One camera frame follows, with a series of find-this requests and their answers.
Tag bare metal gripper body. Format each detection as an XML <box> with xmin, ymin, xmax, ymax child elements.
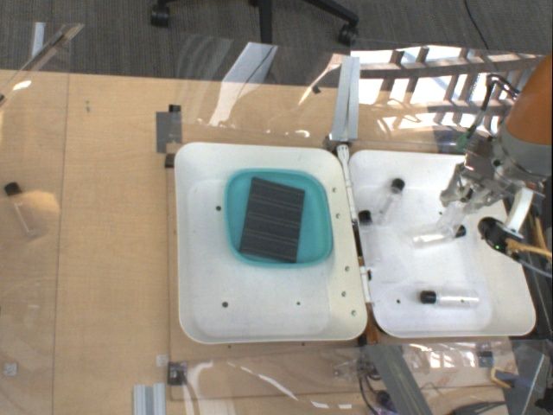
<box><xmin>462</xmin><ymin>137</ymin><xmax>522</xmax><ymax>190</ymax></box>

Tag white plastic tray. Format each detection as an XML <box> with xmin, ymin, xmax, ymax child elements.
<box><xmin>174</xmin><ymin>141</ymin><xmax>369</xmax><ymax>345</ymax></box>
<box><xmin>347</xmin><ymin>149</ymin><xmax>537</xmax><ymax>339</ymax></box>

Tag clear bottle with black cap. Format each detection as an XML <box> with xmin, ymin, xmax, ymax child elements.
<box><xmin>378</xmin><ymin>177</ymin><xmax>407</xmax><ymax>227</ymax></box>
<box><xmin>3</xmin><ymin>182</ymin><xmax>43</xmax><ymax>239</ymax></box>
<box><xmin>357</xmin><ymin>209</ymin><xmax>384</xmax><ymax>268</ymax></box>
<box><xmin>419</xmin><ymin>289</ymin><xmax>481</xmax><ymax>310</ymax></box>
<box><xmin>411</xmin><ymin>224</ymin><xmax>468</xmax><ymax>249</ymax></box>

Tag black cylinder on white bracket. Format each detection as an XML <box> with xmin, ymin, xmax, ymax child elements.
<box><xmin>476</xmin><ymin>186</ymin><xmax>537</xmax><ymax>255</ymax></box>

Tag thin black and white rod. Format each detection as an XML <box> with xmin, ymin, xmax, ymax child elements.
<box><xmin>335</xmin><ymin>144</ymin><xmax>373</xmax><ymax>306</ymax></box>

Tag teal plate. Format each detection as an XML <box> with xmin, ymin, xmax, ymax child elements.
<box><xmin>223</xmin><ymin>168</ymin><xmax>334</xmax><ymax>269</ymax></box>

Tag black ribbed rectangular block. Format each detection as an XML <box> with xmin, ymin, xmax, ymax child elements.
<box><xmin>238</xmin><ymin>176</ymin><xmax>307</xmax><ymax>265</ymax></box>

